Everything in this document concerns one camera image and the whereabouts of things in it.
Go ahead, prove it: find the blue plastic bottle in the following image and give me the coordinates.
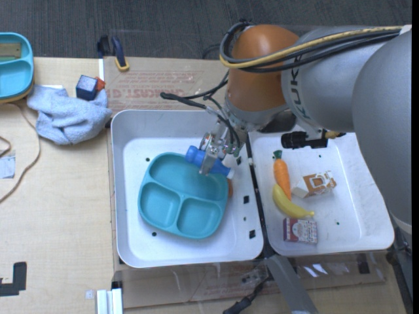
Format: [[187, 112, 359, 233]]
[[184, 145, 236, 180]]

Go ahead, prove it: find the pink and red packet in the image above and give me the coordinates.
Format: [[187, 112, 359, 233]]
[[282, 217, 319, 245]]

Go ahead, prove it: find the pale blue cloth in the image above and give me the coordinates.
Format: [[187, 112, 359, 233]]
[[26, 84, 113, 146]]

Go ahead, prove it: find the tan rectangular object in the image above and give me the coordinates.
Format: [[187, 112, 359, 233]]
[[0, 42, 22, 62]]

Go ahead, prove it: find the orange carrot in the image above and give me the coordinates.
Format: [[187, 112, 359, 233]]
[[272, 149, 293, 202]]

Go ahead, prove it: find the blue cube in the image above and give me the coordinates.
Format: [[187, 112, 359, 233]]
[[75, 74, 99, 101]]

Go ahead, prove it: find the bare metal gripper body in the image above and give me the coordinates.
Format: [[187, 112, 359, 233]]
[[200, 114, 247, 160]]

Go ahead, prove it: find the orange and white carton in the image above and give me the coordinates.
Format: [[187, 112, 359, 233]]
[[291, 170, 338, 200]]

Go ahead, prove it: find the black cylinder on white bracket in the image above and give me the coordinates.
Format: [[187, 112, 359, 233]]
[[280, 128, 329, 150]]

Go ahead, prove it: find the brown cardboard board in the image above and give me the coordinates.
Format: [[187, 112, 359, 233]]
[[102, 56, 388, 309]]

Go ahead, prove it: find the yellow banana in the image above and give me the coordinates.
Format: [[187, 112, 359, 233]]
[[272, 183, 316, 219]]

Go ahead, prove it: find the white plastic tray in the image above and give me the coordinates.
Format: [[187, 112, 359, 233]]
[[110, 109, 265, 270], [247, 128, 396, 258]]

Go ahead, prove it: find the blue divided plate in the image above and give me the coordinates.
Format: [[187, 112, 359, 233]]
[[0, 32, 35, 99], [137, 152, 230, 241]]

